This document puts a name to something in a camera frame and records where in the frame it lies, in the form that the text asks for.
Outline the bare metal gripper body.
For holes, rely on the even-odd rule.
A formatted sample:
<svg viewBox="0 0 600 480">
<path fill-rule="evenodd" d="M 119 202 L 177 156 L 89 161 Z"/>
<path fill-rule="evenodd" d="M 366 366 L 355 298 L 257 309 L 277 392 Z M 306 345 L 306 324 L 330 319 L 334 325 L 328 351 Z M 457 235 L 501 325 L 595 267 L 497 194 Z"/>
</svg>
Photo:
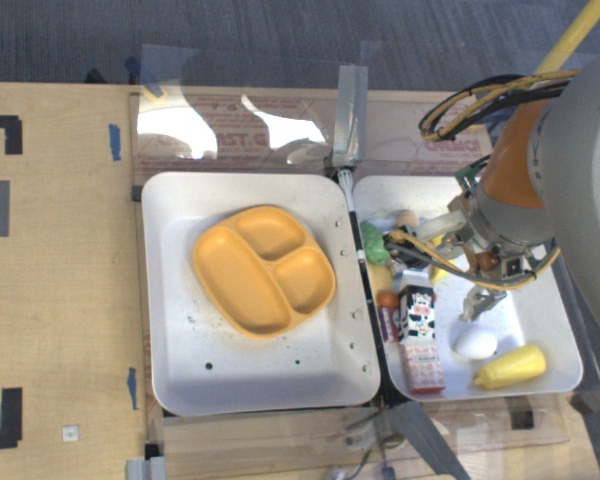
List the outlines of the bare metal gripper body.
<svg viewBox="0 0 600 480">
<path fill-rule="evenodd" d="M 461 231 L 466 272 L 474 284 L 492 290 L 512 290 L 536 277 L 540 260 L 534 250 L 540 243 L 510 240 L 501 234 Z"/>
</svg>

